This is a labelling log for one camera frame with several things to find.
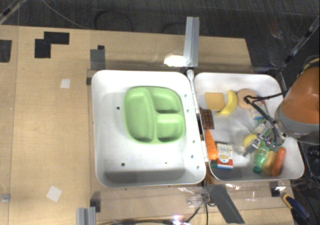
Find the green bottle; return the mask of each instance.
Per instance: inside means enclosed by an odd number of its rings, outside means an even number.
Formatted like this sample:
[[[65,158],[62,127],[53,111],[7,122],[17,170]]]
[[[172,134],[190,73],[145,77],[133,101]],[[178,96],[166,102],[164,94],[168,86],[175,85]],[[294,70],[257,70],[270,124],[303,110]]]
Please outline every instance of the green bottle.
[[[262,165],[268,160],[269,148],[266,146],[266,143],[262,140],[260,141],[259,148],[255,151],[254,162],[255,166],[253,167],[253,172],[260,174],[262,171]]]

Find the orange sausage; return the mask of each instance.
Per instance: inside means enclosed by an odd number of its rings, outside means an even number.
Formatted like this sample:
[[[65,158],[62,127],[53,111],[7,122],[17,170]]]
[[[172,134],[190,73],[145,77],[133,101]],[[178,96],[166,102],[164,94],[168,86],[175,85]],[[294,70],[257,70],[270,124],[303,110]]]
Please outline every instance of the orange sausage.
[[[284,147],[278,148],[276,152],[275,160],[271,169],[272,176],[278,176],[281,173],[282,163],[286,154],[286,149]]]
[[[209,130],[205,130],[205,145],[208,152],[208,158],[210,160],[216,160],[218,158],[218,150],[214,139]]]

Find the wooden table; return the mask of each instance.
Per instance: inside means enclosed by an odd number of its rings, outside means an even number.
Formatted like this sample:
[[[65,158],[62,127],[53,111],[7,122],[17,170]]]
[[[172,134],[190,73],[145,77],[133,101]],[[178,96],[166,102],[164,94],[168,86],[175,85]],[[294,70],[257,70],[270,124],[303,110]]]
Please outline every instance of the wooden table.
[[[70,33],[68,45],[51,45],[50,59],[34,57],[35,39],[43,39],[44,31]],[[0,203],[0,223],[74,225],[77,208],[88,208],[91,198],[90,50],[105,47],[107,68],[164,70],[166,55],[183,53],[184,36],[1,25],[0,40],[12,41],[10,62],[0,63],[0,181],[7,187],[1,193],[11,195],[9,203]],[[251,70],[239,38],[200,37],[199,64],[204,70]],[[70,79],[69,88],[61,88],[63,79]],[[62,191],[57,202],[46,197],[51,186]],[[159,207],[175,203],[158,201]],[[259,201],[234,200],[247,224],[293,224],[280,198]],[[225,224],[216,207],[209,212],[209,224]],[[192,224],[205,220],[201,209]]]

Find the dark floor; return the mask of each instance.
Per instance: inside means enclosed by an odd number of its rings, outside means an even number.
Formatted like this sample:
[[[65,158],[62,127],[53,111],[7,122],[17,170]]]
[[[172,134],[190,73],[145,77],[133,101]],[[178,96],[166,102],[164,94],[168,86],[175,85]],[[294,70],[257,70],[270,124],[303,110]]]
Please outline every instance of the dark floor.
[[[14,0],[0,0],[0,12]],[[146,33],[185,33],[187,16],[200,18],[200,35],[245,38],[254,67],[274,69],[288,56],[320,12],[320,0],[45,0],[82,27]],[[27,0],[5,22],[10,25],[79,28],[50,10],[42,0]],[[284,71],[291,86],[305,59],[319,55],[319,29]],[[304,203],[319,224],[319,195]]]

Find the tan square sponge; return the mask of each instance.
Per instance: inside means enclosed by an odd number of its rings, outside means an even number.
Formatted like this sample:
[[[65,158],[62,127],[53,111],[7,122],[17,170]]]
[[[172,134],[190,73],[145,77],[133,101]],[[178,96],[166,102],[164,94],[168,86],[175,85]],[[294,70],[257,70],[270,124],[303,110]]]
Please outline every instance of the tan square sponge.
[[[204,98],[208,110],[220,111],[226,106],[224,95],[221,92],[206,92]]]

